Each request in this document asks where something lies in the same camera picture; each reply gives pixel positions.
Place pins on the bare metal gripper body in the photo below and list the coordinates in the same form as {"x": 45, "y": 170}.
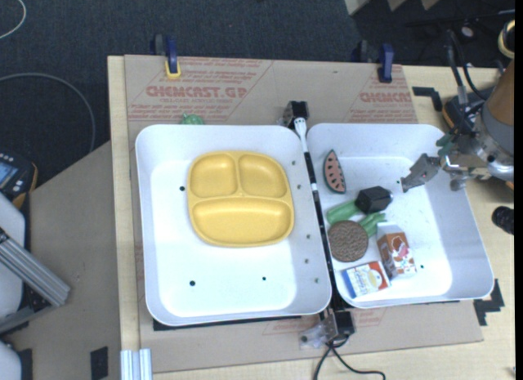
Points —
{"x": 470, "y": 162}

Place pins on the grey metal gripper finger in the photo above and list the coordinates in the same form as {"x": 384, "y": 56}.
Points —
{"x": 420, "y": 166}
{"x": 421, "y": 179}

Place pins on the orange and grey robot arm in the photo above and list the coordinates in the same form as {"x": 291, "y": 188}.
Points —
{"x": 500, "y": 108}

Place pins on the black rectangular block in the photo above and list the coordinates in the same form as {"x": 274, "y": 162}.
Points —
{"x": 372, "y": 199}

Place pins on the white plastic tray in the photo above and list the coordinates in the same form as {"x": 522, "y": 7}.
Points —
{"x": 437, "y": 231}
{"x": 229, "y": 280}

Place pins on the green bean pod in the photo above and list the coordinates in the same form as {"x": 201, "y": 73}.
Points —
{"x": 339, "y": 211}
{"x": 374, "y": 223}

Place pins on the brown and white carton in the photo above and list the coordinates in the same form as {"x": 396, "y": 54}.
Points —
{"x": 397, "y": 252}

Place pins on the red watermelon slice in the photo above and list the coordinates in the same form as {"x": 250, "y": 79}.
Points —
{"x": 334, "y": 172}

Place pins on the brown round biscuit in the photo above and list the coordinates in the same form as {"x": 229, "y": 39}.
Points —
{"x": 348, "y": 241}

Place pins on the thin black and white rod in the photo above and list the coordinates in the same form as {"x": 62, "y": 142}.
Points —
{"x": 314, "y": 184}

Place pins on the white orange and blue carton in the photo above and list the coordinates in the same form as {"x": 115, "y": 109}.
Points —
{"x": 365, "y": 280}

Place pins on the yellow divided plate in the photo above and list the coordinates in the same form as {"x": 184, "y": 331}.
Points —
{"x": 241, "y": 206}

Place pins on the brown cardboard board red print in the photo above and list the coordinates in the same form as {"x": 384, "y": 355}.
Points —
{"x": 245, "y": 84}

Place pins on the green toy vegetable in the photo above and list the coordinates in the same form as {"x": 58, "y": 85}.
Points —
{"x": 193, "y": 119}

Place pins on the black cylinder on white bracket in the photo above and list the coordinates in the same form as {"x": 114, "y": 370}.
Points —
{"x": 504, "y": 220}

